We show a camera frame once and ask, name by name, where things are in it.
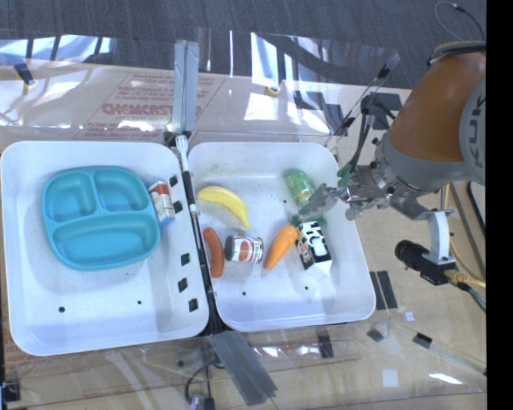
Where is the red and white carton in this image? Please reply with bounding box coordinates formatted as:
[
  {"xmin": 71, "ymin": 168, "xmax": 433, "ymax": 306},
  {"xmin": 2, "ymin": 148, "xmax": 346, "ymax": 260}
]
[{"xmin": 147, "ymin": 179, "xmax": 177, "ymax": 229}]

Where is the orange-red sausage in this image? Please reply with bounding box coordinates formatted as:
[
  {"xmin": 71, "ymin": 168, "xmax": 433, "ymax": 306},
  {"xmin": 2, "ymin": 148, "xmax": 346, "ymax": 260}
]
[{"xmin": 202, "ymin": 226, "xmax": 227, "ymax": 279}]

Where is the red and white can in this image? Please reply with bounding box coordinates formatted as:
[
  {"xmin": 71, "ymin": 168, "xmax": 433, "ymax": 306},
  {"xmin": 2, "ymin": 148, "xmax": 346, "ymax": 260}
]
[{"xmin": 223, "ymin": 234, "xmax": 265, "ymax": 266}]

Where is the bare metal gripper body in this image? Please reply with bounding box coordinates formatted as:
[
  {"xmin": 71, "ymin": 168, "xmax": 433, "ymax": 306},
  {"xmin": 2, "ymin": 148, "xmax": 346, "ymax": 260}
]
[{"xmin": 337, "ymin": 162, "xmax": 416, "ymax": 222}]

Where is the green can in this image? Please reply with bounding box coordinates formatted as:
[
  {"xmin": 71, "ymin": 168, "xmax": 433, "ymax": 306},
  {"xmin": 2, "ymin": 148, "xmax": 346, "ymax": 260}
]
[{"xmin": 285, "ymin": 169, "xmax": 317, "ymax": 208}]

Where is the thin black and white rod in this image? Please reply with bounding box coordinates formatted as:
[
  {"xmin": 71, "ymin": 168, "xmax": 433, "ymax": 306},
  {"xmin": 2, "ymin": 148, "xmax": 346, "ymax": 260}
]
[{"xmin": 174, "ymin": 133, "xmax": 218, "ymax": 319}]

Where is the yellow banana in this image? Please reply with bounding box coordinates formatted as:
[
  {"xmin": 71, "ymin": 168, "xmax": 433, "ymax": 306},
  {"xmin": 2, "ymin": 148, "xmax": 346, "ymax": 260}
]
[{"xmin": 196, "ymin": 184, "xmax": 252, "ymax": 231}]

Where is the black and white milk carton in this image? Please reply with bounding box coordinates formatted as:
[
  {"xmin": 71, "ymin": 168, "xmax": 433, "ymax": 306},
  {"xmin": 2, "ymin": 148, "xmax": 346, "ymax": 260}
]
[{"xmin": 295, "ymin": 220, "xmax": 334, "ymax": 282}]

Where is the white plastic tray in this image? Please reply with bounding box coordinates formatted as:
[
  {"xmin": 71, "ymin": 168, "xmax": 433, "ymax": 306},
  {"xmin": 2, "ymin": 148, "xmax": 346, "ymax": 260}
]
[
  {"xmin": 186, "ymin": 141, "xmax": 377, "ymax": 334},
  {"xmin": 0, "ymin": 139, "xmax": 211, "ymax": 357}
]

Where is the orange carrot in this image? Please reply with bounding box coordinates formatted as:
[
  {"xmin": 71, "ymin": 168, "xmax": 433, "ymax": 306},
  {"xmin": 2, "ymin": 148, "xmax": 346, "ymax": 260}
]
[{"xmin": 262, "ymin": 214, "xmax": 304, "ymax": 272}]

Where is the brown cardboard board, red print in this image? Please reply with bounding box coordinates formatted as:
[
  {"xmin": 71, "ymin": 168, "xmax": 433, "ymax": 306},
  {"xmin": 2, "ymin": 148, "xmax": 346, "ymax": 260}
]
[{"xmin": 0, "ymin": 61, "xmax": 487, "ymax": 410}]

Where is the black cylinder on white bracket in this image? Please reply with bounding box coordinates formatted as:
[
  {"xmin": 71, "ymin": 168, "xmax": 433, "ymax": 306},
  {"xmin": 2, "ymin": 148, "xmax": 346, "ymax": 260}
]
[{"xmin": 393, "ymin": 209, "xmax": 459, "ymax": 286}]

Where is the blue divided plate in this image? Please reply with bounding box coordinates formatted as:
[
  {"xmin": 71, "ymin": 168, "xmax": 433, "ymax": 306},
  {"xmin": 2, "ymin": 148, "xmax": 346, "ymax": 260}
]
[{"xmin": 40, "ymin": 165, "xmax": 162, "ymax": 272}]

